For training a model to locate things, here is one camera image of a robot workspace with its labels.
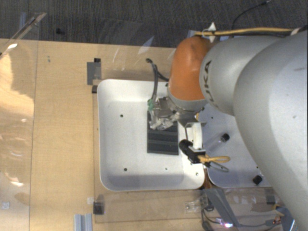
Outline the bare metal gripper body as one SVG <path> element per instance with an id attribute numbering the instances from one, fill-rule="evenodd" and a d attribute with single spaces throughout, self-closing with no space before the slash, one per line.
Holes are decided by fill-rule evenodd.
<path id="1" fill-rule="evenodd" d="M 204 99 L 185 101 L 173 96 L 158 98 L 151 110 L 157 118 L 175 117 L 180 124 L 196 123 L 195 115 L 204 108 Z"/>

